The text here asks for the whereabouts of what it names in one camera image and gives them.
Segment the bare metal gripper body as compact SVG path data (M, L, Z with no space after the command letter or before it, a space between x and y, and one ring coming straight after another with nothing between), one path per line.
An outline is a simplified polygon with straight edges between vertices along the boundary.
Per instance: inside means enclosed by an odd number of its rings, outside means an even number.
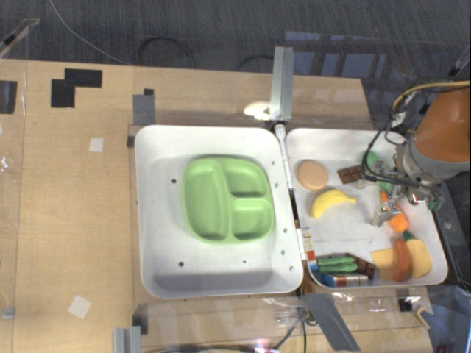
M407 177L403 174L393 174L391 184L389 201L395 204L399 199L405 199L412 205L441 206L440 179L426 175Z

